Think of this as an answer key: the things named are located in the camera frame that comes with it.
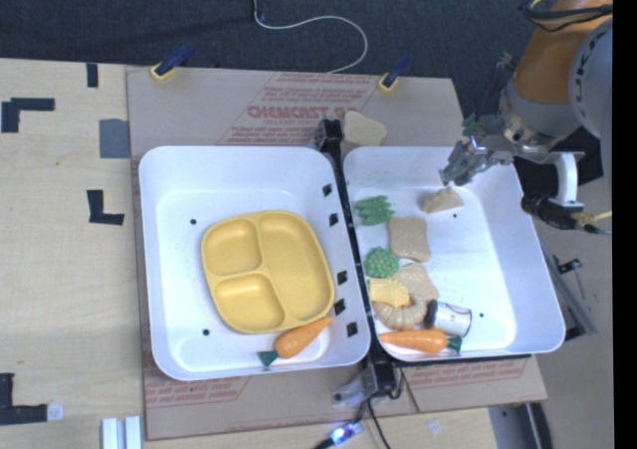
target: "cardboard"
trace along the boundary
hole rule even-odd
[[[321,119],[343,118],[349,110],[385,124],[384,144],[451,146],[461,138],[462,114],[450,80],[401,78],[391,94],[379,91],[377,82],[375,76],[178,69],[157,83],[148,68],[127,70],[149,440],[345,421],[355,415],[352,408],[333,405],[333,391],[358,376],[356,365],[188,382],[159,371],[149,344],[137,168],[147,151],[165,144],[309,144]],[[406,392],[382,401],[377,415],[546,398],[534,357],[403,372]]]

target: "yellow plate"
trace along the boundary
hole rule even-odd
[[[217,311],[235,331],[291,329],[324,316],[333,303],[319,240],[292,212],[266,210],[213,224],[201,256]]]

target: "wooden surface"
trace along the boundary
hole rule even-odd
[[[0,100],[54,98],[0,133],[0,372],[14,404],[64,418],[0,426],[1,448],[98,448],[103,418],[143,416],[130,161],[100,157],[99,124],[127,119],[125,67],[0,60]],[[89,222],[87,190],[121,226]],[[347,447],[382,447],[370,420]],[[496,448],[487,409],[382,418],[394,448]],[[433,427],[442,428],[439,432]],[[333,425],[144,442],[147,448],[313,447]]]

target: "white cable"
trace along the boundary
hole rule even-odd
[[[324,21],[324,20],[332,20],[332,21],[342,21],[350,26],[352,26],[362,37],[362,41],[363,41],[363,50],[362,50],[362,54],[358,57],[358,59],[352,63],[350,63],[349,65],[346,65],[345,67],[341,67],[339,69],[333,70],[328,72],[328,74],[335,74],[337,72],[342,72],[345,71],[347,69],[351,69],[352,67],[358,65],[363,58],[365,58],[365,56],[367,55],[367,36],[365,35],[365,32],[362,30],[362,28],[360,28],[360,26],[358,26],[356,23],[354,23],[353,21],[350,21],[349,19],[345,19],[344,17],[340,17],[337,15],[322,15],[319,17],[312,17],[310,19],[306,19],[305,21],[301,21],[299,23],[295,23],[295,24],[289,24],[286,26],[270,26],[266,23],[264,23],[261,19],[259,19],[259,11],[258,11],[258,5],[257,5],[257,0],[252,0],[252,5],[254,7],[254,19],[255,22],[261,26],[262,28],[266,29],[266,30],[275,30],[275,31],[281,31],[281,30],[291,30],[293,28],[298,28],[300,26],[305,26],[305,24],[309,24],[311,22],[314,21]]]

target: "blue clamp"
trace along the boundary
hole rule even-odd
[[[403,71],[409,66],[411,63],[411,57],[409,55],[403,56],[394,68],[384,74],[378,80],[378,89],[381,90],[384,94],[388,94],[391,92],[396,86],[396,81],[398,81],[398,76],[403,73]]]
[[[170,54],[161,63],[150,69],[150,75],[156,81],[165,81],[175,73],[175,67],[184,65],[194,54],[195,47],[192,44],[185,44]]]

